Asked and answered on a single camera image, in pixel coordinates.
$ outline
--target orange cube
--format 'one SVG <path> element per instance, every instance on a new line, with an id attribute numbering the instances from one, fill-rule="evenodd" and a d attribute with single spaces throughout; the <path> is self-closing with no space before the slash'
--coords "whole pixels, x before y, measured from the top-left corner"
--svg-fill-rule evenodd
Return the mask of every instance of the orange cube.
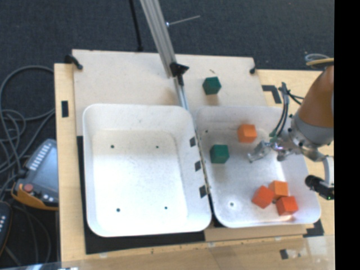
<path id="1" fill-rule="evenodd" d="M 276 208 L 280 216 L 291 215 L 299 210 L 298 203 L 293 196 L 281 197 L 276 201 Z"/>
<path id="2" fill-rule="evenodd" d="M 237 129 L 237 138 L 241 143 L 253 143 L 257 136 L 255 125 L 243 124 Z"/>
<path id="3" fill-rule="evenodd" d="M 275 196 L 274 199 L 278 200 L 281 197 L 288 196 L 289 195 L 289 189 L 287 187 L 287 182 L 285 181 L 277 181 L 274 180 L 269 184 L 269 189 L 274 191 Z"/>
<path id="4" fill-rule="evenodd" d="M 269 188 L 261 186 L 255 191 L 251 202 L 264 209 L 271 204 L 274 199 L 274 194 L 275 193 Z"/>

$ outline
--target black clip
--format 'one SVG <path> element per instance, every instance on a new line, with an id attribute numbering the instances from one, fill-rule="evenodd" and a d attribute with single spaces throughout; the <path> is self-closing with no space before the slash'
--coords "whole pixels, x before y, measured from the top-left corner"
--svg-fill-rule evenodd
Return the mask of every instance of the black clip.
<path id="1" fill-rule="evenodd" d="M 176 62 L 172 62 L 170 64 L 170 69 L 173 77 L 178 78 L 179 85 L 184 86 L 184 79 L 182 78 L 182 75 L 189 69 L 189 67 L 178 64 Z"/>
<path id="2" fill-rule="evenodd" d="M 67 55 L 65 56 L 64 62 L 65 62 L 66 64 L 74 63 L 75 66 L 76 66 L 76 68 L 78 68 L 79 70 L 81 70 L 81 69 L 83 68 L 83 65 L 81 65 L 81 64 L 79 63 L 79 61 L 78 61 L 73 55 L 71 55 L 71 54 L 67 54 Z"/>

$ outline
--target metal pole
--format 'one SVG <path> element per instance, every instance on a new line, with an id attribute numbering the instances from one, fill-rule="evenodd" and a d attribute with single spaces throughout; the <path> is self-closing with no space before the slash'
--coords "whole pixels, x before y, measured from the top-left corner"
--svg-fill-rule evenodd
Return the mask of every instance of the metal pole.
<path id="1" fill-rule="evenodd" d="M 157 51 L 160 54 L 165 72 L 168 77 L 173 77 L 174 74 L 170 66 L 173 63 L 177 63 L 177 61 L 159 0 L 140 0 L 140 3 L 145 13 Z M 175 79 L 174 82 L 179 103 L 182 107 L 188 110 L 184 87 L 179 84 L 178 79 Z"/>

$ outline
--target dark floor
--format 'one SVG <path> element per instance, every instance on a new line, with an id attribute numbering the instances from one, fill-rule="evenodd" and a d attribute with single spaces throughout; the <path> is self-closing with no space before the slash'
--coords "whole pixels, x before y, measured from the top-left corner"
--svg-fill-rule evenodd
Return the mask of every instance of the dark floor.
<path id="1" fill-rule="evenodd" d="M 170 36 L 176 53 L 253 57 L 260 69 L 305 70 L 304 56 L 334 56 L 335 0 L 159 0 L 166 21 L 200 15 L 200 19 L 173 25 Z M 145 51 L 156 52 L 139 0 L 134 0 Z M 53 68 L 72 49 L 135 51 L 138 47 L 128 0 L 0 0 L 0 83 L 26 65 Z M 26 71 L 3 89 L 1 109 L 15 109 L 25 117 L 54 107 L 53 77 Z M 29 122 L 19 151 L 28 144 L 41 121 Z M 52 117 L 27 154 L 46 138 L 55 138 Z M 5 132 L 0 125 L 0 139 Z M 0 165 L 6 161 L 0 148 Z M 0 183 L 8 173 L 1 172 Z M 0 267 L 43 262 L 47 239 L 43 229 L 14 208 L 8 251 Z M 28 208 L 51 237 L 51 256 L 57 259 L 57 213 Z"/>

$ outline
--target wire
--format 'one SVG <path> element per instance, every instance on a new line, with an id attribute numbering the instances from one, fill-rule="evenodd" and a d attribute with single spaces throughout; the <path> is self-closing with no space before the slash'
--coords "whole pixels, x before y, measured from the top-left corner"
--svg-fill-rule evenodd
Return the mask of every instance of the wire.
<path id="1" fill-rule="evenodd" d="M 290 93 L 290 90 L 287 91 L 287 94 L 290 96 L 291 99 L 293 99 L 297 104 L 301 105 L 302 103 L 298 99 L 304 99 L 304 97 L 300 97 L 297 95 L 293 95 Z"/>
<path id="2" fill-rule="evenodd" d="M 273 132 L 272 132 L 274 135 L 276 134 L 276 132 L 277 132 L 278 128 L 279 128 L 279 127 L 280 127 L 280 125 L 281 125 L 281 122 L 282 122 L 282 121 L 283 121 L 283 119 L 284 119 L 285 112 L 286 112 L 286 109 L 285 109 L 285 103 L 284 103 L 284 104 L 283 104 L 283 107 L 282 107 L 282 113 L 281 113 L 280 120 L 279 120 L 279 122 L 277 123 L 277 125 L 276 125 L 275 129 L 274 129 L 274 130 L 273 130 Z"/>
<path id="3" fill-rule="evenodd" d="M 4 129 L 5 138 L 0 138 L 0 150 L 4 152 L 5 161 L 0 163 L 0 178 L 7 171 L 11 171 L 13 167 L 15 167 L 16 172 L 21 170 L 20 160 L 26 155 L 26 152 L 30 149 L 45 124 L 55 115 L 55 108 L 52 108 L 43 114 L 28 118 L 25 118 L 16 110 L 2 109 L 2 94 L 6 84 L 17 74 L 27 70 L 41 70 L 53 75 L 53 70 L 51 68 L 41 65 L 29 65 L 16 69 L 2 82 L 0 86 L 0 125 Z M 19 153 L 20 137 L 26 131 L 27 122 L 36 122 L 41 119 L 43 119 L 43 121 L 30 139 L 30 142 L 26 145 L 25 149 Z"/>
<path id="4" fill-rule="evenodd" d="M 27 210 L 24 210 L 18 206 L 12 206 L 13 209 L 16 209 L 18 211 L 21 211 L 23 212 L 24 214 L 26 215 L 29 215 L 29 217 L 31 217 L 31 219 L 33 219 L 35 222 L 37 222 L 39 224 L 39 226 L 42 228 L 44 234 L 45 234 L 45 238 L 47 240 L 47 246 L 48 246 L 48 251 L 47 251 L 47 254 L 46 254 L 46 258 L 44 260 L 44 263 L 48 263 L 49 260 L 50 260 L 50 255 L 51 255 L 51 239 L 50 239 L 50 234 L 49 232 L 47 231 L 46 227 L 44 226 L 44 224 L 38 219 L 36 218 L 34 215 L 32 215 L 30 212 L 28 212 Z"/>
<path id="5" fill-rule="evenodd" d="M 26 206 L 24 204 L 21 204 L 22 208 L 26 211 Z M 28 219 L 29 225 L 30 225 L 30 230 L 31 230 L 31 235 L 33 237 L 33 242 L 34 242 L 34 250 L 35 250 L 35 264 L 39 263 L 39 247 L 38 247 L 38 240 L 36 238 L 36 234 L 35 234 L 35 229 L 34 229 L 34 225 L 33 222 L 31 220 L 31 217 L 29 215 L 29 212 L 26 211 L 26 218 Z"/>
<path id="6" fill-rule="evenodd" d="M 281 128 L 280 128 L 279 132 L 277 133 L 278 137 L 281 135 L 281 132 L 284 129 L 284 126 L 285 126 L 285 123 L 286 123 L 286 118 L 287 118 L 287 113 L 289 112 L 289 104 L 284 104 L 284 106 L 285 106 L 285 118 L 284 118 L 284 120 L 282 122 L 282 125 L 281 125 Z"/>
<path id="7" fill-rule="evenodd" d="M 22 175 L 19 175 L 19 174 L 13 175 L 11 178 L 9 178 L 9 179 L 4 183 L 4 185 L 2 186 L 2 188 L 1 188 L 1 190 L 0 190 L 0 201 L 3 201 L 3 200 L 4 200 L 3 195 L 4 195 L 4 192 L 5 192 L 6 188 L 7 188 L 7 186 L 8 186 L 11 182 L 13 182 L 14 180 L 16 180 L 16 179 L 18 179 L 18 178 L 21 178 L 21 177 L 22 177 Z"/>
<path id="8" fill-rule="evenodd" d="M 15 256 L 15 254 L 9 249 L 9 247 L 5 246 L 5 252 L 10 256 L 10 258 L 14 261 L 14 263 L 18 266 L 21 267 L 21 262 L 19 261 L 19 259 Z"/>

